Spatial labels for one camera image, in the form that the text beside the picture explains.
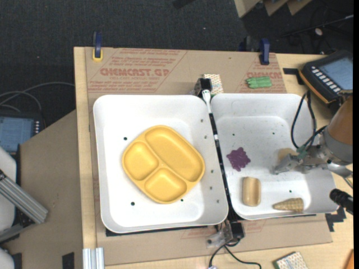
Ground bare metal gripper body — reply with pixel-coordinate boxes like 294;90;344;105
296;145;336;175

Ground pale tan rounded toy food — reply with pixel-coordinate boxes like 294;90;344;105
277;147;298;162

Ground tan waffle cone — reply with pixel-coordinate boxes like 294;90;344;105
272;197;305;214

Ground tan bread bun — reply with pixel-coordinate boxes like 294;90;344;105
241;176;263;207

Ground purple grapes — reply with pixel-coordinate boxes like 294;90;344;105
225;146;251;172

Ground white plastic tray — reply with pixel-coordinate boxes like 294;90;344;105
210;92;340;221
93;94;229;234

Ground thin black and white rod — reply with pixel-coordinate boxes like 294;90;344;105
201;89;234;223

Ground green bean bundle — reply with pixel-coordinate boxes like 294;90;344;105
245;76;273;90

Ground white patterned packet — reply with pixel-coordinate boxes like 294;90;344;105
203;73;224;95
273;251;311;269

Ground yellow divided plate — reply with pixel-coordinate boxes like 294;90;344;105
121;124;206;205

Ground brown cardboard board red print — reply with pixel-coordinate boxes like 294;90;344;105
84;47;334;266

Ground black cylinder on white bracket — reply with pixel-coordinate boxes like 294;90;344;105
326;161;354;216

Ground black block with thin wires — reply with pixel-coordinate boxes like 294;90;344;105
190;77;213;97
206;221;246;248

